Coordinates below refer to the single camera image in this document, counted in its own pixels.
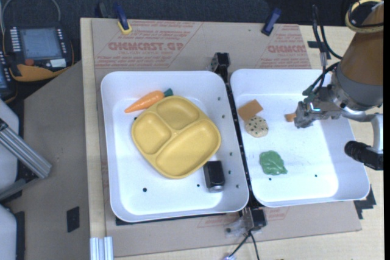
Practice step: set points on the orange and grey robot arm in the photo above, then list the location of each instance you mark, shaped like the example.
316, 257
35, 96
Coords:
364, 48

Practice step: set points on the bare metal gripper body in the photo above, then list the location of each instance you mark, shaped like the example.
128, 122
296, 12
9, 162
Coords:
324, 108

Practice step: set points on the thin black rod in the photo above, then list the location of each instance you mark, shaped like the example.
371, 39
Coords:
239, 134

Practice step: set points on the brown cardboard board red print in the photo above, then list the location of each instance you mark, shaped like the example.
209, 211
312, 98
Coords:
189, 39

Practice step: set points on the white plastic tray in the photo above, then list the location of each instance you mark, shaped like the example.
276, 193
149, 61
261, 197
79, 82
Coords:
307, 161
170, 201

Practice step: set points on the chocolate chip biscuit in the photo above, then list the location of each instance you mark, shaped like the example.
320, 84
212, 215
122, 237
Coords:
256, 126

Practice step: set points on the black cylinder on white bracket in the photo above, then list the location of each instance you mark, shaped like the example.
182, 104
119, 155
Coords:
364, 153

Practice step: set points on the small orange piece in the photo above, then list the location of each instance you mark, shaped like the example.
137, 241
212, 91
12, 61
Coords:
289, 117

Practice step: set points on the orange square slice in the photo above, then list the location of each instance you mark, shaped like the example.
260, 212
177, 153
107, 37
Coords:
250, 109

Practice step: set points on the yellow divided plate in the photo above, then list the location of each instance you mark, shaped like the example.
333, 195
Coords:
179, 143

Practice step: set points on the orange carrot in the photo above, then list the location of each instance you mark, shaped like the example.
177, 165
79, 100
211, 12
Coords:
146, 100

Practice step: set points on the green lettuce leaf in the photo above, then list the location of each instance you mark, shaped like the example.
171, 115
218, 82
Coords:
271, 163

